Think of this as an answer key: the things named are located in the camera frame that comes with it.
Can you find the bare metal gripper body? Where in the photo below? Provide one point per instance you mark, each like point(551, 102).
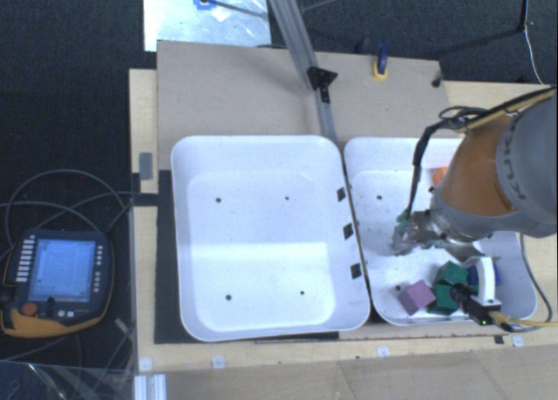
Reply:
point(429, 232)

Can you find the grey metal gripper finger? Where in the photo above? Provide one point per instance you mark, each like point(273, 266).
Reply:
point(401, 245)

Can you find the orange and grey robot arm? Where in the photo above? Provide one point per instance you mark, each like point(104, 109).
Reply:
point(501, 171)

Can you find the white plastic tray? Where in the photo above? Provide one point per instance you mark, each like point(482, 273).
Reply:
point(261, 237)
point(383, 224)

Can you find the green cube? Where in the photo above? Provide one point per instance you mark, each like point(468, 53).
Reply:
point(453, 274)
point(444, 298)

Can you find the purple cube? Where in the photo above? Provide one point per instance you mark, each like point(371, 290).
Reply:
point(416, 297)

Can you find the blue cube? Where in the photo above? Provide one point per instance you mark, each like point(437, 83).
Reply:
point(473, 275)

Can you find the brown cardboard board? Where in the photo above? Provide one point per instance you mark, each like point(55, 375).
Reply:
point(244, 93)

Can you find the black cylinder on white bracket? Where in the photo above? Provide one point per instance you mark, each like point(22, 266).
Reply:
point(486, 280)

